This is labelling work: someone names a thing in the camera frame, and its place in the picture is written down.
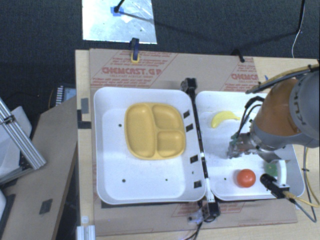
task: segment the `black carpet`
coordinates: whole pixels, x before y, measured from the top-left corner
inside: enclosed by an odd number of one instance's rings
[[[141,50],[292,56],[302,0],[151,1],[158,44]],[[296,58],[320,57],[319,32],[320,0],[306,0]],[[89,48],[128,44],[82,40],[82,0],[0,0],[0,97],[35,121],[53,88],[75,82],[75,50]]]

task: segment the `red ball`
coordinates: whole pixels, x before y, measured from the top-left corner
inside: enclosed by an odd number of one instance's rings
[[[256,175],[250,169],[243,169],[237,174],[236,181],[241,187],[250,188],[256,182]]]

